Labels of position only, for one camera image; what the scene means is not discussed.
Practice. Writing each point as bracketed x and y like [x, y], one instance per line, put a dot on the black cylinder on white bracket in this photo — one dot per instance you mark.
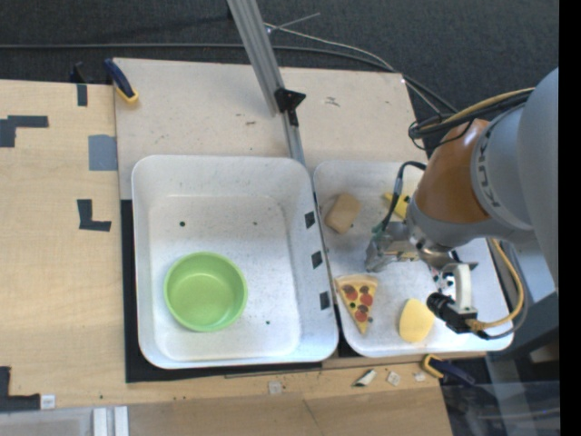
[463, 284]

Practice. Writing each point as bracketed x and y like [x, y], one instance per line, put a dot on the pale wood board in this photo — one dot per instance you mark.
[204, 107]

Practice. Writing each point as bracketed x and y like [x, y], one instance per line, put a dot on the yellow block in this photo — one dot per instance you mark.
[399, 207]

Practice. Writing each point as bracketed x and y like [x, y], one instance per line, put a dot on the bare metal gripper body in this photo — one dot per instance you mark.
[397, 241]

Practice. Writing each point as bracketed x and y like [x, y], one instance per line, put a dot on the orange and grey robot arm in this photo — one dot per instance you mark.
[458, 184]

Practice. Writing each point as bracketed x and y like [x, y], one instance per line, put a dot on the pizza slice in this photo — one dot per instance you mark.
[358, 300]

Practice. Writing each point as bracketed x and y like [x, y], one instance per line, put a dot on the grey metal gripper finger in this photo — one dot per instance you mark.
[374, 257]

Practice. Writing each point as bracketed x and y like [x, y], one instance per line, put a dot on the yellow round biscuit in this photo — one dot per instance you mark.
[415, 321]

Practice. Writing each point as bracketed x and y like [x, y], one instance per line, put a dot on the white plastic tray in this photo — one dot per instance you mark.
[395, 284]
[218, 216]

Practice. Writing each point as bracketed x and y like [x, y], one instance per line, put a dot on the green bowl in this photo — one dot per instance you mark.
[205, 291]

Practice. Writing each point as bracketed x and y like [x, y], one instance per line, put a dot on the tan bread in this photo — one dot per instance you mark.
[342, 213]

